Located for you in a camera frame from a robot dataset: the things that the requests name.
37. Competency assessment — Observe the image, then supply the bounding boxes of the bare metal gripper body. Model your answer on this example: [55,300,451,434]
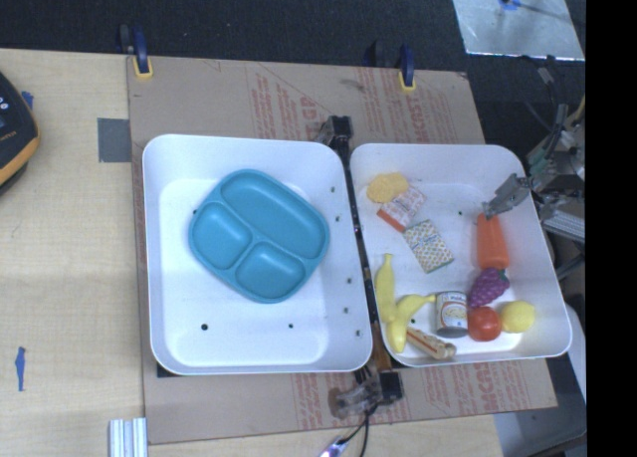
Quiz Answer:
[528,125,587,206]

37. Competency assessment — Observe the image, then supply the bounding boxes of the orange carrot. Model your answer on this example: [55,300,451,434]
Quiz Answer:
[476,212,512,272]

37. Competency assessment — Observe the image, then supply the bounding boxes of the white plastic tray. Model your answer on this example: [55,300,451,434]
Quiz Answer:
[347,141,574,369]
[141,132,374,377]

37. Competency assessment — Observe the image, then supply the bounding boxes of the yellow patterned carton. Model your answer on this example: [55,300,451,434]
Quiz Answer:
[401,218,456,276]

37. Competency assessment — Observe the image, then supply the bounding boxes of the purple grapes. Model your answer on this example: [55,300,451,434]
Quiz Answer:
[467,267,512,310]

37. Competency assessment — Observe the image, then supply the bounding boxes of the orange and white packet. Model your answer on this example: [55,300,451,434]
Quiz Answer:
[375,182,429,234]

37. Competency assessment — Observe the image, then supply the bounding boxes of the yellow lemon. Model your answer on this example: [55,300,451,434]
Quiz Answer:
[499,300,537,335]

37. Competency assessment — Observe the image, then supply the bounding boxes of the yellow ruffled biscuit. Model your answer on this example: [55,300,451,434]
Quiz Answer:
[365,171,411,205]

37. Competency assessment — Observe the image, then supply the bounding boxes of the small white and yellow can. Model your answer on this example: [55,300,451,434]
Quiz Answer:
[434,290,471,340]

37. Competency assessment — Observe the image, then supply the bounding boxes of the red tomato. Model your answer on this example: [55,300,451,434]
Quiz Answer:
[466,305,504,343]

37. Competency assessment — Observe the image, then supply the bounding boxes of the yellow banana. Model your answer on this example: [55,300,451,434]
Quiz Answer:
[385,293,438,354]
[373,252,400,325]

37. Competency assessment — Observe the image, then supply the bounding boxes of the thin black and white rod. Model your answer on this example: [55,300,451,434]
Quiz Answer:
[338,143,387,374]

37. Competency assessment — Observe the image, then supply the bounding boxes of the sausage in bread bun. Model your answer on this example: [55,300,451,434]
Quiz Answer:
[404,326,458,361]

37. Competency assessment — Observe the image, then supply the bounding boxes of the blue divided plate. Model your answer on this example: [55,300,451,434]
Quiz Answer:
[187,168,331,306]

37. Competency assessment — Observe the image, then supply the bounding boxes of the brown cardboard board, red print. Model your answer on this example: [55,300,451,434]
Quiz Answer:
[124,55,559,446]

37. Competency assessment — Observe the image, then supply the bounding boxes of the black block with thin wires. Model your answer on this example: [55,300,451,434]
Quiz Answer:
[376,368,405,404]
[313,114,355,148]

